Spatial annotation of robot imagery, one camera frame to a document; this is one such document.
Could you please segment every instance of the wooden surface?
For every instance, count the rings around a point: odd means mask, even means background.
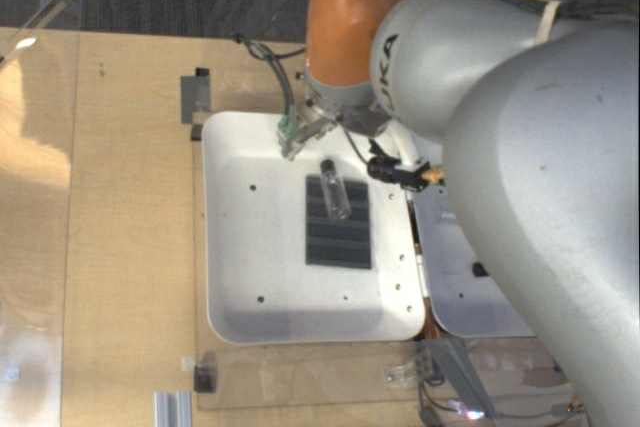
[[[301,65],[287,61],[289,75]],[[179,84],[196,67],[211,70],[214,110],[281,109],[269,68],[233,42],[80,34],[67,157],[64,427],[147,427],[156,391],[192,388],[182,366],[196,357],[194,143],[180,124]],[[44,89],[49,72],[38,73]],[[200,411],[194,398],[193,412],[196,426],[417,422],[413,402]]]

